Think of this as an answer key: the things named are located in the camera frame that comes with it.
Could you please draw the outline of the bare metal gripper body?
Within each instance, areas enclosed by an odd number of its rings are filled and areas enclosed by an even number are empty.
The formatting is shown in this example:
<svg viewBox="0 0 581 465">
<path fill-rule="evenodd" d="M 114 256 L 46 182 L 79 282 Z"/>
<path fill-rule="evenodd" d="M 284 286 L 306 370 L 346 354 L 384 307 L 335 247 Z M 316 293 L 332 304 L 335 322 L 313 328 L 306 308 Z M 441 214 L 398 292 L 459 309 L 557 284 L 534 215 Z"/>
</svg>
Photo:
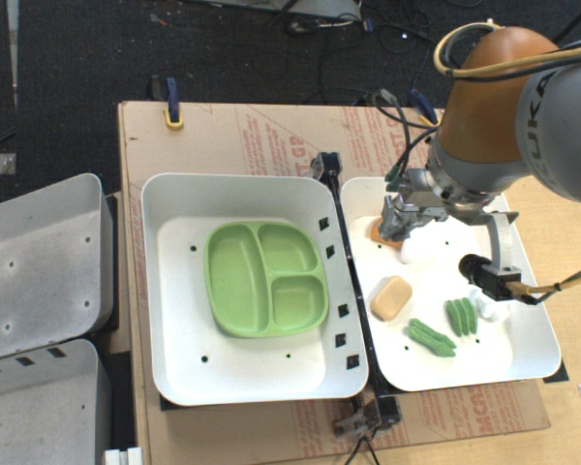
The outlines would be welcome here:
<svg viewBox="0 0 581 465">
<path fill-rule="evenodd" d="M 453 217 L 465 224 L 480 222 L 494 193 L 475 192 L 440 169 L 408 169 L 390 198 L 391 225 L 425 225 Z"/>
</svg>

